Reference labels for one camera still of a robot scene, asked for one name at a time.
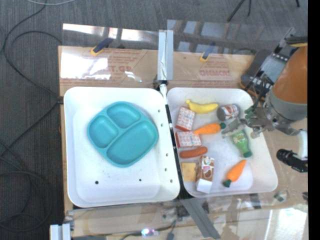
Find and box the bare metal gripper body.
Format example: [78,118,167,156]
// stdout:
[245,106,286,133]

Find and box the small red and white can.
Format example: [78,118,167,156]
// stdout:
[216,103,241,122]

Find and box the green plastic bottle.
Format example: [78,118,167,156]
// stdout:
[229,129,253,159]

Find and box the orange carrot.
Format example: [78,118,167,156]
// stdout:
[192,122,227,136]
[222,159,248,189]

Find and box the white plastic tray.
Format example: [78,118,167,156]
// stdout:
[166,86,279,199]
[63,86,181,209]

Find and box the yellow banana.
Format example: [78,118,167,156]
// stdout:
[185,99,220,115]

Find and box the orange and white carton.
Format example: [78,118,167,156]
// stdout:
[174,130,203,149]
[174,106,196,132]

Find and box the orange sausage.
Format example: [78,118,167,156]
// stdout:
[179,146,209,160]

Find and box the brown and white milk carton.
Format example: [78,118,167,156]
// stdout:
[195,155,216,195]

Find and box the yellow square biscuit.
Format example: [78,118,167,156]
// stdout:
[180,161,197,183]

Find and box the blue divided plate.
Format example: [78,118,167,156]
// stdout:
[86,101,160,169]

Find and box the brown cardboard board red print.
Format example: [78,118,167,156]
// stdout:
[57,45,309,238]

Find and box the black cylinder on white bracket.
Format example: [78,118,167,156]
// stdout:
[276,130,309,174]

